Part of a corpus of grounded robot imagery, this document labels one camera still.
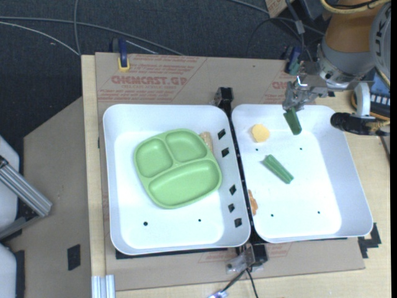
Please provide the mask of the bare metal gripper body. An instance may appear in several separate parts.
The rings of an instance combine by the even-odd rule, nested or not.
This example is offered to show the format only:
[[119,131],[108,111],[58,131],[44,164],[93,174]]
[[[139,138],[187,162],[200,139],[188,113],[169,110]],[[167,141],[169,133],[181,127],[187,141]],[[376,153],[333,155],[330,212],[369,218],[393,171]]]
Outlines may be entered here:
[[286,102],[313,102],[327,97],[330,91],[344,91],[352,87],[357,77],[346,73],[328,60],[295,61],[286,72],[294,77],[285,92]]

